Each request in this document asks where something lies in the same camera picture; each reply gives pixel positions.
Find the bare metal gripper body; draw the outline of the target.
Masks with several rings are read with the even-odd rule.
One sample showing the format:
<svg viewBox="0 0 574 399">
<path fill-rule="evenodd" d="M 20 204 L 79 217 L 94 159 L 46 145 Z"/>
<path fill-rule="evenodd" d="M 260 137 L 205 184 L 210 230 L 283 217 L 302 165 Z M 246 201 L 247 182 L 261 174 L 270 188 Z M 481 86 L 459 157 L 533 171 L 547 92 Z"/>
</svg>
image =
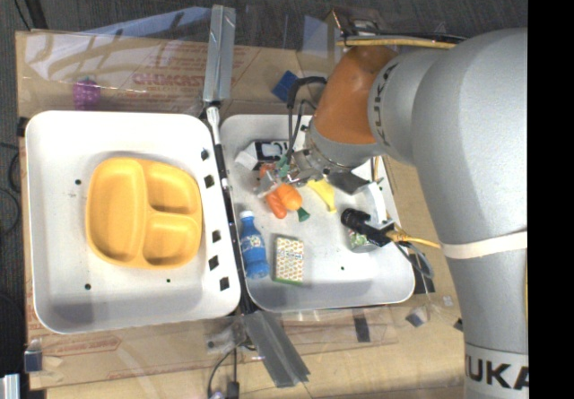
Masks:
<svg viewBox="0 0 574 399">
<path fill-rule="evenodd" d="M 280 178 L 292 185 L 305 185 L 309 181 L 320 181 L 335 174 L 337 166 L 323 158 L 320 152 L 303 149 L 293 152 L 289 159 L 279 166 Z"/>
</svg>

